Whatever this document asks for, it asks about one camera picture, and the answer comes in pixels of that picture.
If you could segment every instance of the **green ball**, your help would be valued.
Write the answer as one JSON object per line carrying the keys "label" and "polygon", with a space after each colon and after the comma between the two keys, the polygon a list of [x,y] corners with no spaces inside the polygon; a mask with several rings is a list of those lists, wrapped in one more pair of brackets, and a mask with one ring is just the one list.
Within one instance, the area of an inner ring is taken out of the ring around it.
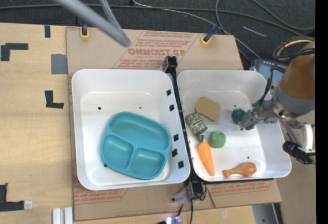
{"label": "green ball", "polygon": [[226,143],[226,135],[221,131],[214,130],[209,136],[208,143],[211,148],[222,148]]}

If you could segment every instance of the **blue divided plate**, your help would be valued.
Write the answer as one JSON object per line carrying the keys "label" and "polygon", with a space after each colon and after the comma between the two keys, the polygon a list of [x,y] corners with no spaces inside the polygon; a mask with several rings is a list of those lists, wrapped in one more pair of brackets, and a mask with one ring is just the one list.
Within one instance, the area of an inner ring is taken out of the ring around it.
{"label": "blue divided plate", "polygon": [[162,172],[170,148],[171,136],[163,125],[135,113],[120,112],[107,124],[100,154],[117,172],[153,179]]}

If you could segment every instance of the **white tray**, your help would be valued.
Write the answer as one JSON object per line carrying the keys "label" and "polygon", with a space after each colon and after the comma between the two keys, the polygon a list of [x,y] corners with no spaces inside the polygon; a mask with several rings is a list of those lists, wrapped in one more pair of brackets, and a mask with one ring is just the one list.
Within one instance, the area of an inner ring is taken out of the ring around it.
{"label": "white tray", "polygon": [[[202,116],[208,130],[208,136],[214,130],[225,133],[226,142],[222,148],[212,148],[215,176],[211,176],[198,154],[198,140],[186,124],[190,152],[196,174],[206,181],[231,181],[241,179],[266,179],[285,177],[291,170],[289,155],[283,151],[284,138],[280,124],[260,124],[253,130],[241,131],[234,124],[231,113],[235,108],[247,111],[251,104],[259,100],[264,93],[266,81],[254,71],[183,71],[177,78],[184,117],[194,112],[194,107],[202,96],[221,105],[217,122],[211,122]],[[250,177],[232,175],[223,176],[222,171],[238,166],[242,162],[253,162],[257,172]]]}
{"label": "white tray", "polygon": [[[106,190],[173,184],[188,178],[186,144],[167,74],[158,70],[80,70],[72,78],[72,95],[77,176],[85,188]],[[158,177],[142,180],[104,167],[101,139],[110,118],[122,111],[148,117],[169,130],[171,151]]]}

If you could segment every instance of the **orange carrot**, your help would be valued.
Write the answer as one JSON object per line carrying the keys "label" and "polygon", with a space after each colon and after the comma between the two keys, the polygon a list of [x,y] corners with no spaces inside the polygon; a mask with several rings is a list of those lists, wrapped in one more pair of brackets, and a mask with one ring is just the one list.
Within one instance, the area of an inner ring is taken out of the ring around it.
{"label": "orange carrot", "polygon": [[200,142],[198,145],[198,152],[210,175],[214,176],[214,164],[210,145],[204,141]]}

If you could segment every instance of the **toy carrot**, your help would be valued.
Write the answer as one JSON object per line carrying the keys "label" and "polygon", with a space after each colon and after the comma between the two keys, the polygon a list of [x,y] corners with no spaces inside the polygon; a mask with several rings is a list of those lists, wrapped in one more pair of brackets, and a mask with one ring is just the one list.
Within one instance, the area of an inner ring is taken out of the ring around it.
{"label": "toy carrot", "polygon": [[212,152],[211,152],[211,147],[207,142],[204,142],[204,136],[199,135],[197,136],[197,139],[199,140],[198,144],[198,152],[200,155],[201,160],[203,161],[205,167],[209,171],[211,176],[214,176],[214,164],[213,164],[213,159],[212,159]]}

